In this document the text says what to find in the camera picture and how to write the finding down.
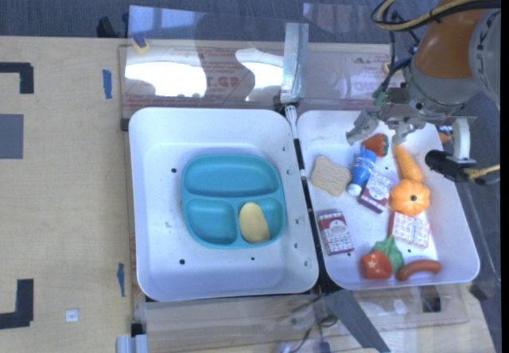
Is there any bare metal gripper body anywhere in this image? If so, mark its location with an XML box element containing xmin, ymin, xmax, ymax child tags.
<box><xmin>376</xmin><ymin>87</ymin><xmax>478</xmax><ymax>131</ymax></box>

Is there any red strawberry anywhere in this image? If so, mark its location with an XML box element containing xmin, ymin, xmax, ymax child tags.
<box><xmin>361</xmin><ymin>133</ymin><xmax>390</xmax><ymax>158</ymax></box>

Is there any orange carrot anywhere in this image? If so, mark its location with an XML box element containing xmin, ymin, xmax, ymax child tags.
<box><xmin>393</xmin><ymin>144</ymin><xmax>424</xmax><ymax>183</ymax></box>

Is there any blue and white bottle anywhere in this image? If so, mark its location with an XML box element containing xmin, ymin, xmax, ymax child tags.
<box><xmin>347</xmin><ymin>144</ymin><xmax>378</xmax><ymax>197</ymax></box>

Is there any tan bread slice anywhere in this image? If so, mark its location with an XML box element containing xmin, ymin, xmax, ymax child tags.
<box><xmin>309</xmin><ymin>154</ymin><xmax>353</xmax><ymax>198</ymax></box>

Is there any maroon and white carton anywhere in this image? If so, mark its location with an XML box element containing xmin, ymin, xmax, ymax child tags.
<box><xmin>357</xmin><ymin>169</ymin><xmax>395</xmax><ymax>215</ymax></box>

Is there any orange pumpkin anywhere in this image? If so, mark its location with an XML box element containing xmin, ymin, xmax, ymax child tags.
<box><xmin>388</xmin><ymin>178</ymin><xmax>432</xmax><ymax>217</ymax></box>

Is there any red and white checked packet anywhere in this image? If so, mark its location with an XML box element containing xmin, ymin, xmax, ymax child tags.
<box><xmin>387</xmin><ymin>211</ymin><xmax>432</xmax><ymax>250</ymax></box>

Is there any white plastic tray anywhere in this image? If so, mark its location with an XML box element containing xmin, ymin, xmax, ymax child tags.
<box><xmin>296</xmin><ymin>109</ymin><xmax>481</xmax><ymax>292</ymax></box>
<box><xmin>127</xmin><ymin>107</ymin><xmax>321</xmax><ymax>302</ymax></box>

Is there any red and white carton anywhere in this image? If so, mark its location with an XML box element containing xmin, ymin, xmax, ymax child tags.
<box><xmin>316</xmin><ymin>209</ymin><xmax>356</xmax><ymax>257</ymax></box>

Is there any red-brown sausage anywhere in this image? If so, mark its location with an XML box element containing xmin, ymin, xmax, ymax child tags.
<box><xmin>394</xmin><ymin>258</ymin><xmax>443</xmax><ymax>282</ymax></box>

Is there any yellow potato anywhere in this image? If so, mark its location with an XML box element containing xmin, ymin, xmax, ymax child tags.
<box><xmin>238</xmin><ymin>201</ymin><xmax>273</xmax><ymax>245</ymax></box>

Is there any blue divided plate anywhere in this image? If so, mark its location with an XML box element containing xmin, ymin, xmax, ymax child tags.
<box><xmin>180</xmin><ymin>153</ymin><xmax>288</xmax><ymax>250</ymax></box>

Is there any black cylinder on white bracket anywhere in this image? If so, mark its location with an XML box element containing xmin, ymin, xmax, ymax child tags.
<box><xmin>424</xmin><ymin>117</ymin><xmax>478</xmax><ymax>184</ymax></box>

